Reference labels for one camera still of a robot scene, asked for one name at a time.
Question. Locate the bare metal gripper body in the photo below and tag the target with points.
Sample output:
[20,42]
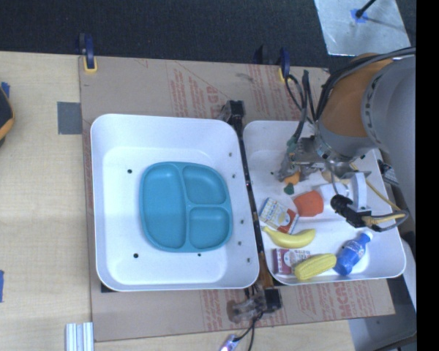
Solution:
[314,154]

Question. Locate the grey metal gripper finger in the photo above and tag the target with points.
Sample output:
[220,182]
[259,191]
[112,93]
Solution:
[307,173]
[283,170]

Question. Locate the orange carrot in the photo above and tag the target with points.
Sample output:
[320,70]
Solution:
[293,178]

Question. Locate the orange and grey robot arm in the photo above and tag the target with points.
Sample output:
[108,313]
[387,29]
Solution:
[355,101]

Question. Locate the orange cup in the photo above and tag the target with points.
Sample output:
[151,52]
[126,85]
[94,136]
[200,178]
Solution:
[309,204]

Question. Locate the thin black rod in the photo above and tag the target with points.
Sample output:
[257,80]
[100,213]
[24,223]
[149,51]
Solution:
[249,192]

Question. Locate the white yellow red carton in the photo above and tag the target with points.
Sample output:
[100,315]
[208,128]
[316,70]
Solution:
[276,212]

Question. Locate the yellow banana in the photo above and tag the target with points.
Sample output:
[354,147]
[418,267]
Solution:
[290,238]

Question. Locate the red and white carton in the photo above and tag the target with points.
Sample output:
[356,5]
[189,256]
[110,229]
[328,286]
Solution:
[283,261]

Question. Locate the blue bottle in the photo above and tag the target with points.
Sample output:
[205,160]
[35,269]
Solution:
[351,254]

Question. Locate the yellow corn cob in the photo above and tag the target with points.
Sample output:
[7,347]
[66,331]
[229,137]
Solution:
[314,266]

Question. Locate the white plastic tray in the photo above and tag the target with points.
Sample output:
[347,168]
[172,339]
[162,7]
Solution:
[373,254]
[117,196]

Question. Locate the blue divided plate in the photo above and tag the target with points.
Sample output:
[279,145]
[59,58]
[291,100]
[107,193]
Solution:
[161,207]

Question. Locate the brown cardboard board red print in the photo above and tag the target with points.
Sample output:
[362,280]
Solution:
[150,86]

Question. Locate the black cylinder on white bracket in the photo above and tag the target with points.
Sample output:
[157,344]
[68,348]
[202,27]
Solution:
[353,212]

